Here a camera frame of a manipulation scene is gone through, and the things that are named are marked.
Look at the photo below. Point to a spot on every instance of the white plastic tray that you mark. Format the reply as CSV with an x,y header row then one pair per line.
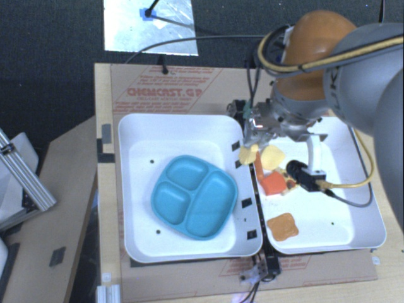
x,y
142,185
318,219

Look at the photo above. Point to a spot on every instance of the black cylinder on white bracket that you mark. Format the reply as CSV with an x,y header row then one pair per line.
x,y
304,177

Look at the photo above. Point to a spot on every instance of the orange cube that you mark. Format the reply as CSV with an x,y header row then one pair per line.
x,y
273,184

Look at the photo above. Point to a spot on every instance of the orange carrot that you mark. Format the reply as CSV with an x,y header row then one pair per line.
x,y
259,169

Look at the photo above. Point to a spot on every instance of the orange brown toast slice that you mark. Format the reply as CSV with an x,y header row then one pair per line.
x,y
282,227

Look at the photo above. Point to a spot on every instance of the yellow and brown toy food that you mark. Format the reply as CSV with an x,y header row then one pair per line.
x,y
289,183

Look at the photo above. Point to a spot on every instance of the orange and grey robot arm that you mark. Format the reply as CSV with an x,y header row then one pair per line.
x,y
363,84

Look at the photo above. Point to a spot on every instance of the yellow toy food piece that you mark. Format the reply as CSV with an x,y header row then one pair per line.
x,y
247,156
272,157

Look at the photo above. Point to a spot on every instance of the blue divided plate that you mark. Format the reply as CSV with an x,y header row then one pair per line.
x,y
195,197

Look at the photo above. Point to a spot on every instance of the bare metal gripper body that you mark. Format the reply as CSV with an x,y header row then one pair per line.
x,y
284,123

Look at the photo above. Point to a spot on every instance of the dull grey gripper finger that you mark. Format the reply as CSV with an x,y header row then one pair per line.
x,y
264,139
250,137

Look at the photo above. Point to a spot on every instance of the brown cardboard board red print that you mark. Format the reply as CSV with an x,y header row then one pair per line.
x,y
176,90

